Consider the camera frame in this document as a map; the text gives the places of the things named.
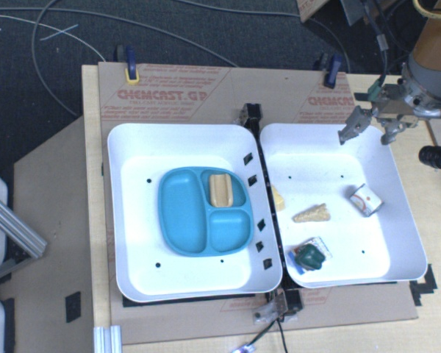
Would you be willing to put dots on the thin black rod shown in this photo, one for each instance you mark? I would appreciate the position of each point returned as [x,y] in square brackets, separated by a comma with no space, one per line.
[267,182]

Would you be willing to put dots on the white blue and red packet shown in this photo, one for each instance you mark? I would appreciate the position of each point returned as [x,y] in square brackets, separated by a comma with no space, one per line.
[321,245]

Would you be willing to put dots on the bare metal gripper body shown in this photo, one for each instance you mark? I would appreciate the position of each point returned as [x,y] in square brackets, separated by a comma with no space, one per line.
[400,101]

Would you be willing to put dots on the white plastic tray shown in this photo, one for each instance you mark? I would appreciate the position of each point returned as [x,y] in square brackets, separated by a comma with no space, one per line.
[343,206]
[194,212]

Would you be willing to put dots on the black cylinder on white bracket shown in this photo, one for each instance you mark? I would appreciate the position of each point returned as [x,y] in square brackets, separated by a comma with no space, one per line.
[433,156]

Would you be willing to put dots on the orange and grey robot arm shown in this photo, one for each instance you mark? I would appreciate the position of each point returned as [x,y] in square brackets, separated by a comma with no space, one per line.
[431,50]

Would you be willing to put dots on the tan toy pizza slice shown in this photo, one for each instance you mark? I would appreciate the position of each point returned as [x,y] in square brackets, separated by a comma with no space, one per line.
[312,214]

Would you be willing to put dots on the white and orange small can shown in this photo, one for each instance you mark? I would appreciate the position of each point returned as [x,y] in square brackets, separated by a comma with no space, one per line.
[366,199]

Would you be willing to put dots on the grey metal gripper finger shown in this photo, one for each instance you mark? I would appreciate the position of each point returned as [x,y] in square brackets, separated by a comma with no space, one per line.
[390,132]
[354,125]

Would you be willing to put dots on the blue divided plate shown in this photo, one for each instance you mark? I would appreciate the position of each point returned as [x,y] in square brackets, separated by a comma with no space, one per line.
[204,210]

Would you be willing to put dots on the green toy bell pepper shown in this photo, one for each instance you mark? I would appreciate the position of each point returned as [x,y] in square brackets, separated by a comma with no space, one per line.
[309,257]

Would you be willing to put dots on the brown cardboard board red print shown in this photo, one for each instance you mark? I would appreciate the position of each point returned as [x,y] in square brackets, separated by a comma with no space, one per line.
[191,94]

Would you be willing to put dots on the yellow toy cheese wedge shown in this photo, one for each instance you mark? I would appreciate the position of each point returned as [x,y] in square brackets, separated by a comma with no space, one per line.
[278,198]

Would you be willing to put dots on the tan toy hot dog bun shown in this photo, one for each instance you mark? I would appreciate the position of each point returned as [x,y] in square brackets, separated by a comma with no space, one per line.
[220,190]

